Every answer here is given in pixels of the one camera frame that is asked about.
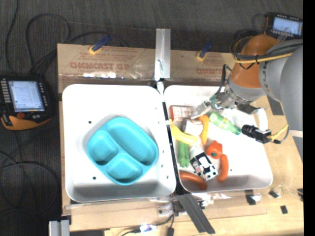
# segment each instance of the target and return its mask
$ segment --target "banana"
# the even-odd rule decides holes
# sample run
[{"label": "banana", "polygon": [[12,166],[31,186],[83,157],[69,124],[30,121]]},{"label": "banana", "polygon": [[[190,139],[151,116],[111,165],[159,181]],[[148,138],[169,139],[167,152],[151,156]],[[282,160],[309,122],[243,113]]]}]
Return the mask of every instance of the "banana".
[{"label": "banana", "polygon": [[173,137],[183,143],[192,145],[199,141],[199,137],[183,133],[173,122],[169,120]]}]

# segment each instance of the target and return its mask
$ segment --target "blue clamp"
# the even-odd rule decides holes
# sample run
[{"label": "blue clamp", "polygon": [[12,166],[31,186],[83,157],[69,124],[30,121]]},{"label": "blue clamp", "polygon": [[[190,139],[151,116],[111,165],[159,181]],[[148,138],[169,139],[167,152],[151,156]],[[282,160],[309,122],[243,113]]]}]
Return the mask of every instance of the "blue clamp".
[{"label": "blue clamp", "polygon": [[206,57],[207,51],[209,51],[211,47],[211,42],[208,42],[205,47],[198,53],[197,59],[203,61]]},{"label": "blue clamp", "polygon": [[109,41],[112,40],[112,37],[110,35],[107,35],[103,37],[100,41],[98,41],[95,45],[90,47],[90,53],[92,55],[95,55],[96,53],[100,52],[102,50],[102,46],[107,45]]}]

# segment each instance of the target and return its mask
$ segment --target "red button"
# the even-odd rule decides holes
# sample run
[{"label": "red button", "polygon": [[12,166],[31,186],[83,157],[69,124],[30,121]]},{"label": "red button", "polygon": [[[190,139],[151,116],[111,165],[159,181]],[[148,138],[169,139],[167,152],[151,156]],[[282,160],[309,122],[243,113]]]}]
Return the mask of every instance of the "red button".
[{"label": "red button", "polygon": [[23,112],[18,112],[16,116],[18,119],[23,119],[25,117],[25,114]]}]

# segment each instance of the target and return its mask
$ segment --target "green bottle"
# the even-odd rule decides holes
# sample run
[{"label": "green bottle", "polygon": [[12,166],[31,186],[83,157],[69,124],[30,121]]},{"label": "green bottle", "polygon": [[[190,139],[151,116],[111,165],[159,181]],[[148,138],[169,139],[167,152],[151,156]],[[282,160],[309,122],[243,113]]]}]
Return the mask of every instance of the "green bottle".
[{"label": "green bottle", "polygon": [[236,127],[235,125],[232,124],[232,122],[230,120],[228,120],[227,118],[221,116],[219,113],[217,112],[211,112],[209,115],[209,120],[211,123],[213,123],[214,125],[218,126],[221,129],[224,130],[229,130],[231,132],[233,132],[236,135],[239,135],[241,133],[241,129]]}]

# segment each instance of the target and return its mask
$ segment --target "blue plate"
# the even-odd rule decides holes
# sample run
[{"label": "blue plate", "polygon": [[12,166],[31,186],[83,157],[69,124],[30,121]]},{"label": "blue plate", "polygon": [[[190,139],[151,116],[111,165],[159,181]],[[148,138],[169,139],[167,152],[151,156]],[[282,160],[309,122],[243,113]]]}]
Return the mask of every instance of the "blue plate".
[{"label": "blue plate", "polygon": [[87,154],[95,166],[114,183],[130,185],[155,164],[158,146],[133,121],[116,117],[90,137]]}]

